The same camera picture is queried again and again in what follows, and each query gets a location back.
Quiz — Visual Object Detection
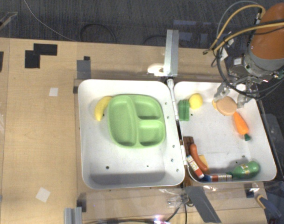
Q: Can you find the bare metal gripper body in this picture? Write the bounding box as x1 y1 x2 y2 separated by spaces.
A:
228 57 284 84

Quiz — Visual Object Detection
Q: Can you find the tan round bun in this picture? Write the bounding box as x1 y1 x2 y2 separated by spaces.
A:
212 96 238 117

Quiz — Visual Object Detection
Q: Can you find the orange carrot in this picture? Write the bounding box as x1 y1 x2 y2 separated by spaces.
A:
233 111 252 142

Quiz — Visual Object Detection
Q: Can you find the yellow lemon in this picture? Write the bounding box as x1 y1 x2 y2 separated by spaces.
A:
188 93 204 110

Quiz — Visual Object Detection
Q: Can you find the green ridged block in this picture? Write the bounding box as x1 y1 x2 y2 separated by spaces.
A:
177 99 191 121

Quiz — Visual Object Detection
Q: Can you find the white plastic tray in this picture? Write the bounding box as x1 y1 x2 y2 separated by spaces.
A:
173 81 278 184
77 79 186 190

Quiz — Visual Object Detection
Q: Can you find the brown chocolate bar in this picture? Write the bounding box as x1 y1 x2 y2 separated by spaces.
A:
182 136 195 157

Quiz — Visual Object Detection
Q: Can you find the red sausage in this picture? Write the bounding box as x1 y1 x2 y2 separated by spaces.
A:
189 143 209 174

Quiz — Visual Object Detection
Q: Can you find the yellow cheese wedge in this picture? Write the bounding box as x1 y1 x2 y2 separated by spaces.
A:
198 154 208 168

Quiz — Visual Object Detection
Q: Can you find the green bottle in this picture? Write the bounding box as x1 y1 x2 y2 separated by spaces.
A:
226 160 260 180

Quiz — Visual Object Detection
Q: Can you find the white and red bottle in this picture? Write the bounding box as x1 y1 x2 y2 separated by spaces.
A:
186 154 205 180

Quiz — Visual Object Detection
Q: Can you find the red bottle with blue cap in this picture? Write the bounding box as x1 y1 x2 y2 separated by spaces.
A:
203 173 233 182

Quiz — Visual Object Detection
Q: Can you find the green divided plate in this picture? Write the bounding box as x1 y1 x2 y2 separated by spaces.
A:
106 94 167 148

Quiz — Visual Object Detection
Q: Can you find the yellow banana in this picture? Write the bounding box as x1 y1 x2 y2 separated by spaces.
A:
94 96 114 122

